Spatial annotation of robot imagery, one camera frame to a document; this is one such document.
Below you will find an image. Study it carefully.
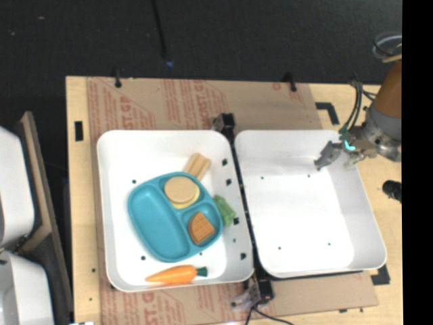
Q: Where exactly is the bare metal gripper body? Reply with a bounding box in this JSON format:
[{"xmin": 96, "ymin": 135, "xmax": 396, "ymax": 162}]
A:
[{"xmin": 348, "ymin": 124, "xmax": 403, "ymax": 163}]

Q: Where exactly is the blue divided plate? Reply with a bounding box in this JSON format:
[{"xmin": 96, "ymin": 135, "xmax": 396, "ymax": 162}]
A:
[{"xmin": 127, "ymin": 171, "xmax": 225, "ymax": 263}]

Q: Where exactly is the thin black rod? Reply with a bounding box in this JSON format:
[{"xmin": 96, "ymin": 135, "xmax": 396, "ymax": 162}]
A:
[{"xmin": 224, "ymin": 127, "xmax": 269, "ymax": 284}]

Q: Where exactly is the orange carrot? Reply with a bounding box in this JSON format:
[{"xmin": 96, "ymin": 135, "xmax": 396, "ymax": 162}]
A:
[{"xmin": 145, "ymin": 264, "xmax": 208, "ymax": 285}]

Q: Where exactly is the orange-brown waffle piece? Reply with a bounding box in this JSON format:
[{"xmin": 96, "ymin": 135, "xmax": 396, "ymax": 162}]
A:
[{"xmin": 187, "ymin": 211, "xmax": 217, "ymax": 245}]

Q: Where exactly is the brown cardboard board red print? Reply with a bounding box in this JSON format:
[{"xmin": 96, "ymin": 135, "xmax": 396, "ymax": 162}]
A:
[{"xmin": 86, "ymin": 77, "xmax": 380, "ymax": 325}]

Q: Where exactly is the tan round biscuit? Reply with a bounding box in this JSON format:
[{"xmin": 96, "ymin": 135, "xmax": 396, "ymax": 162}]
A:
[{"xmin": 163, "ymin": 175, "xmax": 201, "ymax": 211}]

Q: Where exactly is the green lettuce leaf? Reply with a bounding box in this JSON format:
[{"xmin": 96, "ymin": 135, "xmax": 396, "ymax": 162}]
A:
[{"xmin": 212, "ymin": 194, "xmax": 237, "ymax": 228}]

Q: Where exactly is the white plastic tray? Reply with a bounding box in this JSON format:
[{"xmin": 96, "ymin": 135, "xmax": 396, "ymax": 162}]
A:
[
  {"xmin": 233, "ymin": 129, "xmax": 388, "ymax": 280},
  {"xmin": 96, "ymin": 129, "xmax": 256, "ymax": 293}
]

